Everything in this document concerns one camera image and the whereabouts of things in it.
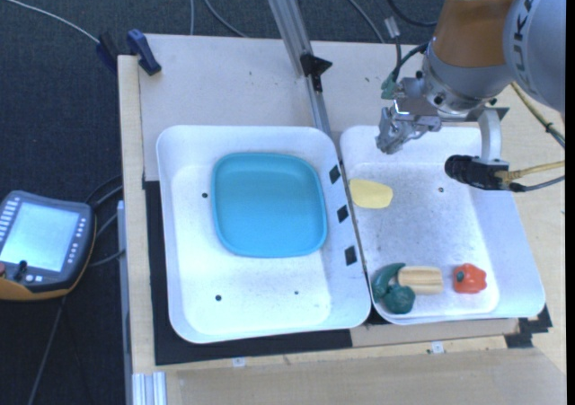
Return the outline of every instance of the blue tray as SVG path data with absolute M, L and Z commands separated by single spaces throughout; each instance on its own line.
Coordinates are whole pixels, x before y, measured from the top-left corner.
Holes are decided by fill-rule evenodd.
M 212 172 L 217 236 L 247 257 L 295 257 L 327 237 L 322 185 L 315 169 L 287 154 L 233 153 Z

